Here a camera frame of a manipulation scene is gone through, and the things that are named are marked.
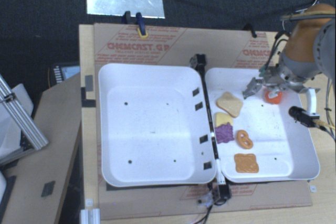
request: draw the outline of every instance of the yellow toy cheese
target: yellow toy cheese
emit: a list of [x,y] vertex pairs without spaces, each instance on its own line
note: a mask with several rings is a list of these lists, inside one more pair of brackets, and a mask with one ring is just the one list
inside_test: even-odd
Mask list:
[[222,113],[222,112],[217,112],[216,113],[216,120],[215,120],[215,124],[216,127],[219,127],[223,124],[227,124],[230,123],[231,126],[233,126],[233,119],[229,114],[226,113]]

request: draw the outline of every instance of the metal frame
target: metal frame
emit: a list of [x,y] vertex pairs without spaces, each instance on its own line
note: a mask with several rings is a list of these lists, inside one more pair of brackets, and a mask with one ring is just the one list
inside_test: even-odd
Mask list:
[[[12,92],[4,78],[0,75],[0,103],[5,107],[10,116],[20,127],[23,134],[27,137],[34,150],[40,150],[49,142],[37,128],[33,119],[24,110],[15,93]],[[33,150],[17,150],[0,159],[0,165],[4,165],[18,159]]]

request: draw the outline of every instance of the toy bread slice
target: toy bread slice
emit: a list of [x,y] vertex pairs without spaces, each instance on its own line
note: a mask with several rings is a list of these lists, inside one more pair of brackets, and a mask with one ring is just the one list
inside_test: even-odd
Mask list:
[[217,100],[216,104],[219,108],[225,110],[234,118],[239,116],[243,106],[242,100],[238,99],[230,92],[224,92],[222,97]]
[[233,126],[233,119],[231,118],[231,116],[223,112],[217,112],[215,120],[216,127],[227,123],[230,123],[231,126]]
[[259,172],[259,165],[257,163],[256,155],[238,153],[234,158],[236,162],[236,171],[238,173]]

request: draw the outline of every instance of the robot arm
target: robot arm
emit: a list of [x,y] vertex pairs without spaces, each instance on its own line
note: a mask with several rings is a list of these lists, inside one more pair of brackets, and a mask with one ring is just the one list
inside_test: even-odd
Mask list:
[[287,89],[305,93],[308,89],[303,84],[321,72],[332,80],[334,86],[335,19],[330,17],[335,17],[335,8],[316,4],[307,9],[306,14],[309,16],[297,16],[301,16],[301,20],[294,27],[279,62],[275,67],[269,67],[267,63],[265,69],[261,69],[260,78],[252,78],[243,92],[244,98],[257,93],[262,86],[268,88],[270,98]]

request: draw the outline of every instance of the toy pretzel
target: toy pretzel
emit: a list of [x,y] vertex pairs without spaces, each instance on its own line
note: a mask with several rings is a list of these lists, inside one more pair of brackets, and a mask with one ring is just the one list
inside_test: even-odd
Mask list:
[[253,142],[248,138],[248,133],[244,130],[239,130],[237,133],[237,141],[246,150],[249,150],[253,147]]

